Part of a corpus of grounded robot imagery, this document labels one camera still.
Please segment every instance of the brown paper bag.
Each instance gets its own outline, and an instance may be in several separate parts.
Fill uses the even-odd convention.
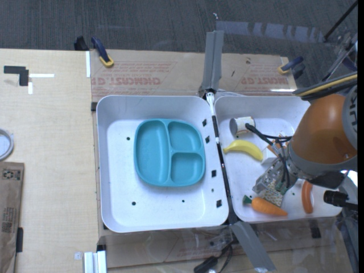
[[[0,162],[0,173],[0,273],[13,273],[24,164]]]

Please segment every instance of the white ring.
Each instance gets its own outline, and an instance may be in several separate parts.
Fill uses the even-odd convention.
[[[4,154],[0,155],[0,161],[2,161],[2,160],[5,160],[13,151],[14,141],[13,141],[13,138],[11,137],[11,135],[6,130],[0,129],[0,134],[3,134],[10,142],[10,145],[9,145],[9,148],[7,149],[7,151]]]

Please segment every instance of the yellow clamp pad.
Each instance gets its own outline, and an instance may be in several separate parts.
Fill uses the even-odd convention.
[[[278,68],[277,68],[277,71],[278,71],[278,73],[280,73],[281,75],[285,75],[285,74],[287,74],[291,69],[288,69],[288,70],[286,70],[286,71],[284,71],[284,70],[282,70],[282,67],[283,67],[284,65],[281,65],[281,66],[279,66]]]
[[[100,58],[100,61],[101,61],[101,63],[105,66],[105,67],[107,67],[107,68],[110,68],[110,67],[112,67],[113,65],[114,65],[114,60],[109,56],[109,55],[107,55],[107,57],[109,58],[109,60],[110,61],[108,61],[108,62],[106,62],[103,58],[102,58],[102,56],[100,56],[99,58]]]

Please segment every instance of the wooden table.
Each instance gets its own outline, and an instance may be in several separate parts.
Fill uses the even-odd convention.
[[[82,272],[80,253],[96,250],[99,239],[91,82],[85,52],[0,49],[3,65],[26,67],[33,92],[18,76],[0,73],[0,127],[14,134],[6,159],[25,164],[19,226],[23,251],[16,272]],[[340,232],[330,245],[274,251],[279,272],[350,272]],[[192,272],[201,260],[113,268],[110,272]],[[235,256],[224,272],[256,272],[246,255]]]

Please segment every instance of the blue clamp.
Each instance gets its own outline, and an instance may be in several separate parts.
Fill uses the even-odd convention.
[[[103,65],[107,68],[112,67],[114,65],[114,60],[107,54],[106,49],[101,41],[96,36],[93,36],[91,38],[91,42],[93,43],[93,47],[97,49],[100,55],[100,61],[103,63]]]
[[[289,72],[289,69],[293,69],[295,66],[303,62],[303,57],[299,56],[292,61],[289,61],[286,65],[281,65],[277,68],[278,73],[285,75]]]

